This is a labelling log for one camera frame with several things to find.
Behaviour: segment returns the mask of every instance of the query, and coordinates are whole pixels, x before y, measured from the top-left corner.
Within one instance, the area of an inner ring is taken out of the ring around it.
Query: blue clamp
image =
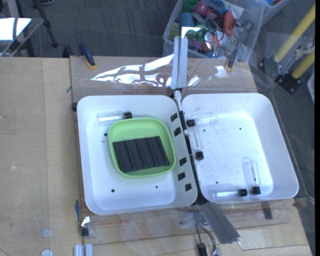
[[[79,49],[81,51],[81,54],[85,56],[85,64],[88,66],[88,68],[91,70],[96,69],[98,65],[95,62],[89,49],[83,43],[79,44]]]
[[[238,49],[236,48],[236,49],[234,49],[234,51],[230,57],[230,60],[225,65],[225,69],[227,72],[231,72],[234,69],[237,56],[238,56]]]

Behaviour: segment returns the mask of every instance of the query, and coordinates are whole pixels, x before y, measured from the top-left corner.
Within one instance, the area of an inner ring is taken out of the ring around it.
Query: black cap
[[[186,125],[187,125],[188,127],[195,126],[195,125],[196,125],[196,121],[195,121],[194,119],[187,120],[187,121],[186,121]]]
[[[198,151],[195,153],[195,159],[202,160],[204,159],[204,153],[202,151]]]
[[[259,186],[253,186],[252,187],[252,194],[254,195],[260,195],[260,187]]]
[[[132,118],[132,113],[131,112],[123,113],[123,119],[129,119],[129,118]]]
[[[246,188],[238,189],[239,197],[246,197],[248,195],[248,190]]]

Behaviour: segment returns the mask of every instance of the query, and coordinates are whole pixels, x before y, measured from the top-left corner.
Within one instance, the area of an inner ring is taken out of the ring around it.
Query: wooden table
[[[125,59],[112,60],[121,66]],[[64,58],[14,57],[0,70],[0,256],[40,255],[46,248],[67,256],[84,244],[75,211],[82,181],[71,83]],[[312,255],[294,200],[282,203],[289,221],[237,229],[238,243],[218,245],[223,255]],[[100,244],[93,252],[192,256],[198,255],[196,239],[189,234]]]

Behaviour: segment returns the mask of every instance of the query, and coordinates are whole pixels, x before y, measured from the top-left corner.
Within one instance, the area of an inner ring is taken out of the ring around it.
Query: clear plastic tube
[[[193,127],[193,129],[192,129],[193,131],[192,131],[192,135],[194,136],[194,140],[193,140],[193,142],[194,142],[194,150],[196,151],[196,152],[198,152],[198,151],[202,151],[202,149],[203,149],[203,145],[202,145],[202,141],[201,141],[201,139],[200,139],[200,137],[199,137],[199,134],[198,134],[198,129],[197,129],[197,127],[195,126],[195,127]]]
[[[111,111],[97,114],[97,121],[100,126],[111,124],[121,119],[131,118],[131,112]]]
[[[219,201],[223,199],[246,197],[248,195],[248,191],[245,188],[213,190],[211,195],[215,200]]]
[[[213,124],[217,125],[219,123],[219,117],[217,114],[213,113],[204,113],[201,115],[198,115],[194,118],[195,125],[205,125],[205,124]]]
[[[260,175],[259,166],[257,161],[244,157],[242,160],[242,169],[246,183],[252,187],[251,193],[253,195],[259,195],[260,191]]]

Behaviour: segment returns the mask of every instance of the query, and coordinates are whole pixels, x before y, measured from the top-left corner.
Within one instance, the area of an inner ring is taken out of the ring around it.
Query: white tray
[[[192,94],[182,101],[185,120],[214,113],[215,124],[198,129],[203,160],[195,160],[200,189],[210,202],[230,203],[294,197],[299,189],[271,102],[258,93]],[[261,194],[252,194],[253,180],[244,170],[256,162]],[[237,196],[247,189],[247,196]]]
[[[77,104],[80,155],[84,197],[88,208],[98,215],[184,207],[191,205],[198,195],[175,102],[166,96],[88,96]],[[154,117],[163,121],[176,149],[177,164],[168,173],[145,178],[124,177],[115,169],[108,144],[110,126],[98,124],[98,113],[130,111],[133,117]],[[187,162],[180,166],[180,160]]]
[[[230,203],[291,198],[297,177],[270,101],[258,93],[194,94],[182,101],[185,120],[203,113],[218,117],[201,126],[203,160],[194,160],[200,192],[210,202]],[[114,168],[108,138],[110,126],[98,123],[99,113],[122,111],[134,117],[163,121],[171,134],[177,163],[172,171],[153,177],[124,177]],[[88,96],[77,105],[85,202],[98,215],[184,207],[198,191],[174,100],[162,95]],[[187,162],[180,166],[180,160]],[[251,193],[250,174],[243,161],[257,163],[261,194]],[[183,179],[178,175],[184,173]],[[247,196],[234,191],[247,189]]]

